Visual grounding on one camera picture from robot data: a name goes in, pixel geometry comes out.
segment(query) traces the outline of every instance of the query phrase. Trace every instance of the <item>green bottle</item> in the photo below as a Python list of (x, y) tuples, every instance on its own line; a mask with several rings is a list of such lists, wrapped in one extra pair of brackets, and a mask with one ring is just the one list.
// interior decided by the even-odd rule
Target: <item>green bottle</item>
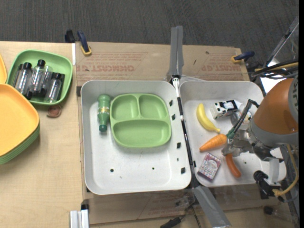
[(100, 95), (98, 97), (99, 131), (106, 132), (107, 124), (110, 120), (110, 96)]

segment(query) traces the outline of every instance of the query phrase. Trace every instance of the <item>yellow plate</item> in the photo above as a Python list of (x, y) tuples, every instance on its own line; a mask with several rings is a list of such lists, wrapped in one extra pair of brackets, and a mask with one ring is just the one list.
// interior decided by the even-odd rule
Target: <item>yellow plate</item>
[(39, 124), (36, 109), (7, 84), (0, 84), (0, 119), (0, 157), (18, 147)]
[(0, 84), (4, 84), (6, 82), (7, 76), (5, 65), (0, 54)]

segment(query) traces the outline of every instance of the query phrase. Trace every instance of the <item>stack of plates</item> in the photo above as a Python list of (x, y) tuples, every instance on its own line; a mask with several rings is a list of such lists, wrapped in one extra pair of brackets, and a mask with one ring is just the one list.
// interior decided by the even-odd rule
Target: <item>stack of plates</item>
[(0, 57), (0, 164), (15, 158), (39, 136), (39, 115), (14, 87), (5, 84), (6, 71)]

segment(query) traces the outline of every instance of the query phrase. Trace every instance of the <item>yellow clamp pad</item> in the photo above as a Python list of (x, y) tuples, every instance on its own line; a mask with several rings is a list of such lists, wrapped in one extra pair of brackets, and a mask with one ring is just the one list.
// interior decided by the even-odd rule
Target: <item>yellow clamp pad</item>
[(83, 54), (84, 54), (85, 56), (89, 56), (89, 55), (92, 54), (92, 50), (91, 50), (90, 47), (89, 47), (89, 51), (88, 51), (88, 52), (86, 52), (86, 51), (84, 50), (83, 46), (80, 46), (80, 48), (81, 48), (81, 50), (82, 50), (82, 52), (83, 52)]
[(234, 58), (235, 58), (235, 56), (232, 56), (232, 57), (231, 57), (231, 61), (232, 61), (233, 63), (240, 63), (240, 62), (242, 61), (242, 59), (241, 59), (241, 60), (234, 60)]

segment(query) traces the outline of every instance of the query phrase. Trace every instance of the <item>bottle label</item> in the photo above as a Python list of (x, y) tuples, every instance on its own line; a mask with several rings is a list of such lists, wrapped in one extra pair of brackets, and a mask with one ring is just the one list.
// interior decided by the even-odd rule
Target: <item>bottle label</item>
[(110, 114), (110, 108), (109, 107), (99, 107), (98, 108), (98, 111), (97, 111), (97, 114), (102, 114), (102, 113), (105, 113), (105, 114)]

